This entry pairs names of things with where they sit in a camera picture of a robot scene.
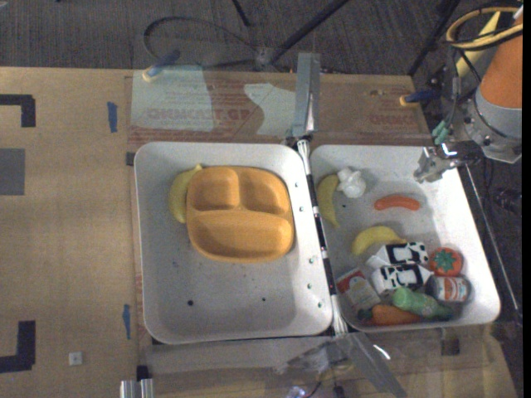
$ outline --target toy banana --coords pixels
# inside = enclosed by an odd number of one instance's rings
[[[391,245],[406,242],[407,240],[398,236],[392,228],[386,226],[373,226],[365,229],[356,236],[352,242],[351,251],[355,255],[361,255],[375,243]]]
[[[201,169],[202,166],[198,164],[193,169],[180,172],[173,180],[172,186],[169,189],[169,210],[175,219],[183,224],[186,223],[186,192],[188,184],[192,180],[193,175]]]
[[[335,216],[334,192],[339,184],[339,177],[336,174],[330,174],[323,178],[317,186],[317,203],[321,216],[332,223],[334,227],[339,227],[338,220]]]

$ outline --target red tomato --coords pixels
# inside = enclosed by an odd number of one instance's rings
[[[463,269],[463,255],[452,248],[442,246],[430,255],[428,267],[435,275],[455,277]]]

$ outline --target white square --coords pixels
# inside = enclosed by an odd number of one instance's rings
[[[83,364],[83,352],[70,352],[68,354],[68,364],[70,366],[79,366]]]

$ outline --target green bottle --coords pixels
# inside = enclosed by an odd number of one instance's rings
[[[438,303],[435,298],[408,288],[396,289],[392,295],[392,304],[424,318],[449,320],[453,315],[451,308]]]

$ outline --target white tray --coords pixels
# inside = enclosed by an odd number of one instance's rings
[[[358,199],[349,199],[342,192],[335,192],[334,207],[340,227],[336,229],[324,221],[328,254],[336,279],[365,262],[364,259],[356,259],[350,252],[356,235],[367,227],[384,225],[409,241],[424,242],[428,252],[441,245],[459,250],[465,258],[461,273],[472,283],[473,299],[459,307],[455,319],[441,323],[367,327],[357,321],[349,305],[340,299],[343,317],[358,330],[381,332],[484,324],[494,321],[499,315],[499,295],[459,173],[449,170],[438,182],[419,184],[413,178],[413,172],[420,156],[421,148],[418,147],[354,145],[325,145],[316,148],[310,156],[316,185],[325,175],[337,173],[345,167],[361,170],[368,184],[367,191]],[[421,201],[421,209],[373,209],[376,199],[392,193],[414,196]]]
[[[264,264],[217,262],[196,252],[186,226],[170,214],[168,191],[197,163],[258,167],[282,178],[294,214],[292,250]],[[144,320],[152,337],[182,344],[311,336],[329,327],[329,287],[298,153],[279,144],[155,142],[139,149],[134,170]]]

